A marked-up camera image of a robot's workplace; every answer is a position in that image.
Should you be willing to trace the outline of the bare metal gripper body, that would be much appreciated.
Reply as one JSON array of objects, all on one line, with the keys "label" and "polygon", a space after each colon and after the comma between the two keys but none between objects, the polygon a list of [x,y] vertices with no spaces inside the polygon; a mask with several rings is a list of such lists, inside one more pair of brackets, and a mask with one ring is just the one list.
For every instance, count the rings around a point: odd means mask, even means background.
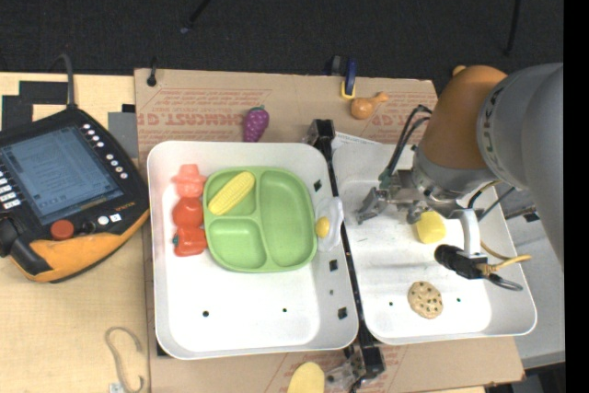
[{"label": "bare metal gripper body", "polygon": [[456,194],[418,169],[384,170],[379,175],[379,189],[386,192],[389,202],[408,211],[456,209]]}]

